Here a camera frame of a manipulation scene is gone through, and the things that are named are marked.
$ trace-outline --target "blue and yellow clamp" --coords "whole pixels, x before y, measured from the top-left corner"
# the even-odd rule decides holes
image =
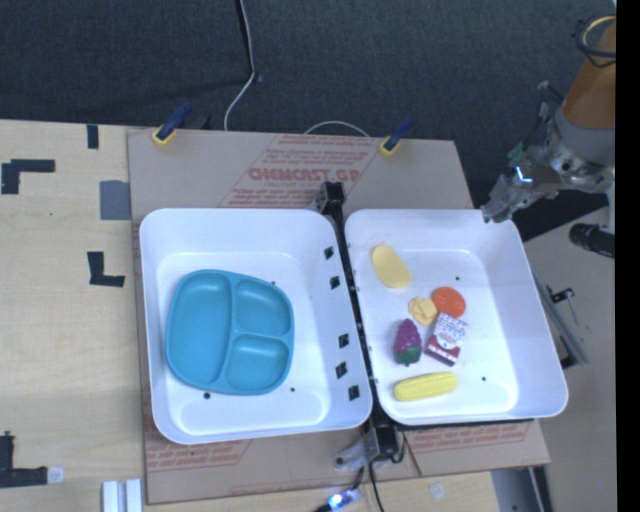
[[[151,134],[153,142],[164,146],[168,144],[176,135],[176,128],[180,128],[185,119],[191,114],[192,107],[189,103],[185,103],[178,107],[167,120]]]
[[[378,148],[380,154],[384,156],[393,155],[398,149],[400,139],[406,137],[407,134],[411,132],[415,124],[416,123],[411,118],[405,119],[402,124],[393,131],[391,135],[389,135],[380,143],[380,147]]]

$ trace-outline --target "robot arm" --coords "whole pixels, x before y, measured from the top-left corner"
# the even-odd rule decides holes
[[[594,32],[601,36],[589,42]],[[487,222],[511,218],[538,199],[553,199],[561,189],[605,193],[613,215],[615,182],[615,15],[580,27],[576,45],[586,55],[565,98],[546,82],[532,131],[509,153],[511,172],[499,177],[481,206]],[[541,128],[544,142],[532,140]]]

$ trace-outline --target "cardboard box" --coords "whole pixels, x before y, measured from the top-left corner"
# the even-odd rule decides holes
[[[334,454],[361,429],[184,446],[159,434],[150,414],[138,230],[160,208],[305,208],[324,181],[341,181],[345,214],[363,208],[468,208],[472,203],[450,141],[405,140],[387,158],[380,139],[179,131],[153,144],[153,130],[128,138],[140,368],[145,400],[150,504],[350,485]],[[377,469],[381,480],[539,465],[549,455],[537,421],[434,427],[404,434],[408,454]]]

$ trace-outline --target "toy food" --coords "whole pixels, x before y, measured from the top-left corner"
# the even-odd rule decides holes
[[[436,288],[431,294],[431,299],[438,311],[453,318],[462,316],[467,307],[460,292],[448,286]]]
[[[446,313],[438,313],[433,334],[427,341],[425,354],[448,366],[453,366],[460,356],[461,340],[466,332],[466,322]]]
[[[433,300],[416,297],[409,302],[409,313],[420,325],[431,325],[438,316],[438,309]]]
[[[379,244],[373,248],[371,264],[380,281],[389,288],[402,288],[411,284],[413,280],[400,256],[386,244]]]
[[[396,382],[393,386],[393,396],[396,400],[409,402],[444,395],[457,387],[458,377],[455,373],[426,373]]]
[[[416,363],[422,355],[422,340],[416,325],[408,318],[398,327],[396,339],[393,342],[393,357],[397,363],[409,366]]]

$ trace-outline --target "blue divided plate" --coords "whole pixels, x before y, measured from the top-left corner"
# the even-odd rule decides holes
[[[275,285],[222,270],[183,277],[171,300],[165,354],[180,380],[259,395],[277,388],[293,356],[293,309]]]

